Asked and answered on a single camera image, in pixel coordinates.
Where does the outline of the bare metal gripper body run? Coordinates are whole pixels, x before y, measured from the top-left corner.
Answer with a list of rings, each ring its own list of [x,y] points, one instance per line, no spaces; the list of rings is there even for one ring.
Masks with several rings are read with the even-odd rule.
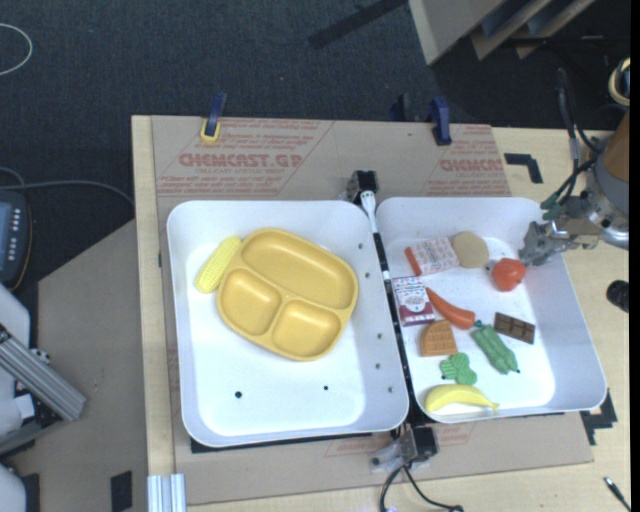
[[[594,248],[599,242],[629,249],[629,220],[606,199],[570,197],[552,221],[552,233],[570,245]]]

